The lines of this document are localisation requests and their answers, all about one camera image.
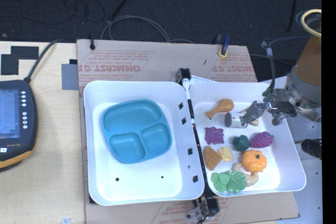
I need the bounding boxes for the purple toy grapes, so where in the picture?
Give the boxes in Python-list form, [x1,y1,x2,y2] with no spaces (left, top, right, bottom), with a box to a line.
[249,131,274,149]

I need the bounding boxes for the black block with thin wires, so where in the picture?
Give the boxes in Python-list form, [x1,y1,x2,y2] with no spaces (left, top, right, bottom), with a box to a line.
[175,68,191,84]
[204,197,221,217]

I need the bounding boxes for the beige toy croissant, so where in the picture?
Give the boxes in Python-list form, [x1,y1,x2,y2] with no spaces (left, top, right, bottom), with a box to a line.
[232,162,259,187]

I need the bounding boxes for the small white and grey can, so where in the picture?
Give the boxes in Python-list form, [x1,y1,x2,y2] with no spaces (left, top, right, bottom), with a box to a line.
[224,112,249,129]

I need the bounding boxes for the black cylinder on white bracket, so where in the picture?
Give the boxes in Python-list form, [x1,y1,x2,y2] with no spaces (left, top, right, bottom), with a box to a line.
[300,138,322,161]

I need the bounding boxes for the orange toy pumpkin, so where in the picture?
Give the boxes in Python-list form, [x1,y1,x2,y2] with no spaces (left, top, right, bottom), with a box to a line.
[241,150,268,173]

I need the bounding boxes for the green toy broccoli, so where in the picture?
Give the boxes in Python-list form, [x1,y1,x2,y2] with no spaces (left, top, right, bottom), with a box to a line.
[232,135,250,152]

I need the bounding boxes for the brown cardboard board red print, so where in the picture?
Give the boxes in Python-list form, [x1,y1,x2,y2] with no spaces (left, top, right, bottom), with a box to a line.
[76,38,301,224]

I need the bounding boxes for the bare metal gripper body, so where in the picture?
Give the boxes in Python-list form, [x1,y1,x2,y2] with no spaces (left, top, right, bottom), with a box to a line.
[265,88,322,123]

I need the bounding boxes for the white plastic tray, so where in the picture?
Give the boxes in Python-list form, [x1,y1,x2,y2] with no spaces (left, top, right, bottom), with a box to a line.
[83,80,205,207]
[188,81,307,198]

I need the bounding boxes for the white paper slip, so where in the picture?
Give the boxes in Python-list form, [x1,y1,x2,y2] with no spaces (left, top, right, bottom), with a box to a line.
[190,75,218,85]

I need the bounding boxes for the blue divided plate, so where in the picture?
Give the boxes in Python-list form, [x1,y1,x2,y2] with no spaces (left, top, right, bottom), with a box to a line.
[101,99,173,165]

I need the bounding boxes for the brown toy waffle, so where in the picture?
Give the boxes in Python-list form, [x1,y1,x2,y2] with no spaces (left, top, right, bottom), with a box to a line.
[202,145,223,172]

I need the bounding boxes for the thin black and white rod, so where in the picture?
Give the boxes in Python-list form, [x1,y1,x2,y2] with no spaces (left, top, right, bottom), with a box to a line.
[182,78,212,200]

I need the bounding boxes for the yellow toy food piece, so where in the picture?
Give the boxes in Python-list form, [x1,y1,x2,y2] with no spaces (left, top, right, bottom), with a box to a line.
[217,146,233,163]

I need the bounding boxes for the green toy lettuce leaf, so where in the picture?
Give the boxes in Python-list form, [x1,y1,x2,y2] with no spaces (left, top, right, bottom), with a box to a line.
[211,170,247,194]

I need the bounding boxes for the orange toy chicken drumstick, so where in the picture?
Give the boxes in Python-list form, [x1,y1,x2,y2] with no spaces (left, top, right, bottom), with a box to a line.
[205,98,235,120]

